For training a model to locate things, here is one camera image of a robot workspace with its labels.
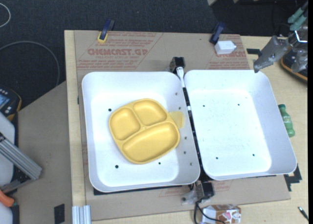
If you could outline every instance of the green cylinder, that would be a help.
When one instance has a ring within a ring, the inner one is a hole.
[[[286,105],[285,104],[280,104],[278,105],[280,114],[283,118],[287,133],[289,137],[293,137],[295,135],[295,131],[293,130],[293,124],[291,121],[290,115],[286,112]]]

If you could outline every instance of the yellow plate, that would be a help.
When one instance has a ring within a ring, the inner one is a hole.
[[[160,158],[177,147],[179,130],[170,114],[155,100],[141,99],[114,111],[109,128],[122,154],[136,164]]]

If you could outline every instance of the gray floor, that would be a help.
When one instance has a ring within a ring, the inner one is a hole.
[[[271,36],[288,33],[283,23],[301,3],[241,4],[251,1],[218,0],[209,6],[207,0],[0,0],[11,12],[10,22],[0,27],[0,84],[14,89],[25,107],[57,82],[56,62],[44,47],[17,44],[1,49],[16,41],[48,47],[60,64],[62,82],[66,29],[101,30],[106,18],[111,18],[117,31],[212,33],[217,22],[224,22],[223,33]],[[0,6],[0,25],[7,18]]]

